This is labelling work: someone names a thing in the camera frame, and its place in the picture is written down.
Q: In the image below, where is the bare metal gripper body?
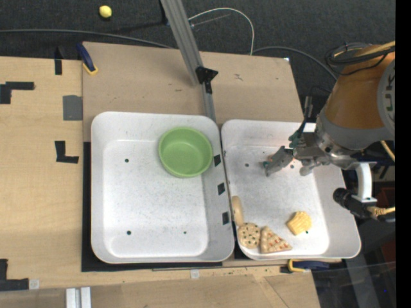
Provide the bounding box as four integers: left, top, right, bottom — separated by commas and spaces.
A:
292, 132, 354, 171

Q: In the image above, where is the white plastic tray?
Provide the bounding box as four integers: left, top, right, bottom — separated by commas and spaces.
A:
91, 110, 236, 264
220, 118, 362, 261

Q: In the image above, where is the yellow ridged toy food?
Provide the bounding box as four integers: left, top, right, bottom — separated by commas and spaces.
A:
286, 210, 313, 236

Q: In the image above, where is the beige chocolate chip biscuit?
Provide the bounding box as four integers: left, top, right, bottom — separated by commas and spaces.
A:
237, 222, 261, 250

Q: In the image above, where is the beige toy pizza slice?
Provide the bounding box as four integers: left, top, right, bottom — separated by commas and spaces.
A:
259, 225, 293, 254

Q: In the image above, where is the green bowl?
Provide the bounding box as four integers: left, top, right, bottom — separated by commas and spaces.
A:
157, 126, 214, 179

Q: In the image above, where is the pale wood board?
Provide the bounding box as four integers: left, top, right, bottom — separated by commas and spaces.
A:
81, 41, 343, 273

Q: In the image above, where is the black cylinder on white bracket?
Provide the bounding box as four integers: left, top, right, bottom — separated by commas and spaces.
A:
333, 162, 380, 219

